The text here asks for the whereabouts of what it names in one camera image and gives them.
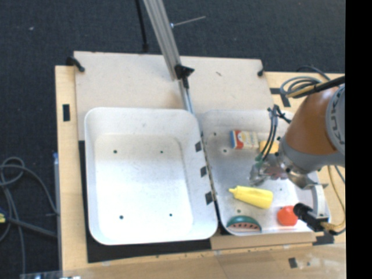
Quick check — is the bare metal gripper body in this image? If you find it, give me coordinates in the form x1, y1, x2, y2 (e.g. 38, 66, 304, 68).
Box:
249, 153, 329, 190

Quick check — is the yellow rounded object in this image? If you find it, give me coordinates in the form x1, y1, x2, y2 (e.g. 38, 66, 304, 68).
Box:
259, 140, 280, 154

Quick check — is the yellow mustard bottle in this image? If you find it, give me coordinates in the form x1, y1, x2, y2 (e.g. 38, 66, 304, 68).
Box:
228, 185, 274, 210

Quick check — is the red white blue carton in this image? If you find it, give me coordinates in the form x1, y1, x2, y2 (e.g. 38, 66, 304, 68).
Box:
230, 130, 260, 151

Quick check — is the white plastic tray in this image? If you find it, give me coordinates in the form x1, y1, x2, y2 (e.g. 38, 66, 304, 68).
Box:
198, 109, 332, 237
84, 106, 219, 246

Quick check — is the red orange tomato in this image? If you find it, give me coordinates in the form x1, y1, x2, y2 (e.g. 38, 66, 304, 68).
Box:
276, 205, 299, 227

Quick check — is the green red watermelon slice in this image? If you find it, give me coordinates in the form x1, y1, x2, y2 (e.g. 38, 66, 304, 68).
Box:
226, 215, 263, 234

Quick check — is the pale wood board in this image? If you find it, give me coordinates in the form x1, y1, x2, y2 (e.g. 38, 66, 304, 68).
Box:
72, 50, 317, 250

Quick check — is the black cylinder on white bracket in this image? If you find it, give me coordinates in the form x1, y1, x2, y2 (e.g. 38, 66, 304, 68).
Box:
292, 184, 331, 232

